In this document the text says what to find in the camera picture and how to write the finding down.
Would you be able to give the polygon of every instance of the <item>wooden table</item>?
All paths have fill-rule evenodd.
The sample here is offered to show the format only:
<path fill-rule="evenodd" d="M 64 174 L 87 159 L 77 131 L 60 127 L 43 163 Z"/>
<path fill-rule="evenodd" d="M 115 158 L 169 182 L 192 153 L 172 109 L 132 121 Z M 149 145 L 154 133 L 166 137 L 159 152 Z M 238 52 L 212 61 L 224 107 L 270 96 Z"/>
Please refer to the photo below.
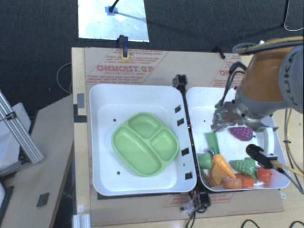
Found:
<path fill-rule="evenodd" d="M 38 112 L 31 137 L 45 158 L 3 182 L 14 191 L 1 227 L 53 227 L 73 157 L 72 104 L 72 96 L 68 96 Z M 46 204 L 37 207 L 44 194 Z"/>
<path fill-rule="evenodd" d="M 251 57 L 243 57 L 244 64 L 248 65 Z M 78 93 L 86 91 L 86 73 L 85 73 L 85 49 L 73 48 L 72 50 L 73 63 L 73 92 L 74 104 L 77 104 Z M 78 115 L 86 115 L 86 101 L 83 107 L 78 108 Z M 277 111 L 274 116 L 274 122 L 279 126 L 279 139 L 284 139 L 284 110 Z M 75 164 L 76 164 L 76 204 L 83 210 L 78 210 L 77 214 L 90 214 L 90 189 L 89 189 L 89 159 L 88 159 L 88 136 L 87 126 L 82 123 L 75 123 Z M 292 142 L 292 152 L 296 161 L 303 167 L 303 115 L 293 112 L 289 126 L 289 138 Z M 240 227 L 242 222 L 246 219 L 254 220 L 260 227 L 288 227 L 294 220 L 303 219 L 304 210 L 304 196 L 295 188 L 293 184 L 289 184 L 287 188 L 281 190 L 281 193 L 286 195 L 283 200 L 284 212 L 281 213 L 266 213 L 239 216 L 226 216 L 216 218 L 198 218 L 195 221 L 194 227 L 226 227 L 235 228 Z M 117 228 L 182 228 L 185 226 L 186 220 L 161 221 L 150 223 L 137 223 L 126 225 L 115 225 Z M 113 226 L 102 226 L 104 228 L 112 228 Z M 246 224 L 246 228 L 254 227 L 252 224 Z"/>

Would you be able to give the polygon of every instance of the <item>toy carrot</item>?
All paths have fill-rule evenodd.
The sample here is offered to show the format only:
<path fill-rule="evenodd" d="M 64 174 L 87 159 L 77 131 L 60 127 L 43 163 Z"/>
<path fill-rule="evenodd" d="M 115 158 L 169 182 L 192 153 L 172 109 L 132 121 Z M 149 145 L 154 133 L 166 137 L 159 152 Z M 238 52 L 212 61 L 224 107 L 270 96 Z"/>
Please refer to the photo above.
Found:
<path fill-rule="evenodd" d="M 213 163 L 216 164 L 223 172 L 225 172 L 231 178 L 237 178 L 230 168 L 227 161 L 221 154 L 215 154 L 212 158 Z"/>

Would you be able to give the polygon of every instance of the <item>clamp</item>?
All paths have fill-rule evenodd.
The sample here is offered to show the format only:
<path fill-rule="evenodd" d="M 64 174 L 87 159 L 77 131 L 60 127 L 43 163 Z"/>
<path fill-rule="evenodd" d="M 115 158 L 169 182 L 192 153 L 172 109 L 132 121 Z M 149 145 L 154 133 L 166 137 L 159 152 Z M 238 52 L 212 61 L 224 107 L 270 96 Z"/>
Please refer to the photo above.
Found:
<path fill-rule="evenodd" d="M 122 60 L 127 61 L 129 60 L 129 50 L 128 50 L 128 37 L 120 35 L 119 38 L 116 40 L 116 47 L 122 48 Z"/>
<path fill-rule="evenodd" d="M 0 119 L 0 122 L 4 121 L 4 120 L 11 120 L 13 118 L 15 118 L 17 116 L 16 112 L 11 112 L 5 115 L 4 118 Z"/>

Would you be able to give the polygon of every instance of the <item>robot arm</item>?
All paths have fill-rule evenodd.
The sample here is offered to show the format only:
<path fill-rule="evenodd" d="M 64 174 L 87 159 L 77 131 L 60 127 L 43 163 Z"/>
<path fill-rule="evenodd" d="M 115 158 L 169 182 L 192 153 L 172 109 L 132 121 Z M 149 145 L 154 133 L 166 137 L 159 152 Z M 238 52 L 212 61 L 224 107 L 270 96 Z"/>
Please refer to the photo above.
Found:
<path fill-rule="evenodd" d="M 274 111 L 293 108 L 303 113 L 302 45 L 256 53 L 237 88 L 235 100 L 219 102 L 211 126 L 214 132 L 230 125 L 262 131 L 261 119 Z"/>

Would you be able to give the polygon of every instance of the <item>white cable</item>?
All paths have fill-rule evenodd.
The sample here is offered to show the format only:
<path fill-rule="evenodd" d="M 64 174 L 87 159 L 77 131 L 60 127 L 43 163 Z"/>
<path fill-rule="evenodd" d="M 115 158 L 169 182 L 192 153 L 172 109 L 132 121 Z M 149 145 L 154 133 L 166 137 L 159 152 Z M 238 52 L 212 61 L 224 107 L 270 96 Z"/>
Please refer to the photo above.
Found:
<path fill-rule="evenodd" d="M 286 29 L 287 31 L 290 31 L 290 32 L 296 32 L 296 31 L 302 30 L 304 27 L 302 27 L 300 29 L 289 29 L 289 28 L 287 28 L 286 21 L 287 21 L 288 11 L 289 11 L 289 1 L 288 1 L 288 4 L 287 4 L 286 18 L 285 18 L 285 21 L 283 23 L 284 29 Z"/>
<path fill-rule="evenodd" d="M 61 68 L 57 71 L 57 75 L 56 75 L 56 80 L 57 80 L 58 86 L 60 87 L 61 90 L 63 90 L 65 93 L 67 93 L 69 95 L 72 94 L 72 83 L 70 84 L 69 91 L 67 91 L 64 87 L 62 87 L 62 85 L 59 82 L 59 73 L 64 67 L 71 65 L 71 64 L 72 63 L 70 62 L 70 63 L 66 63 L 63 66 L 61 66 Z"/>

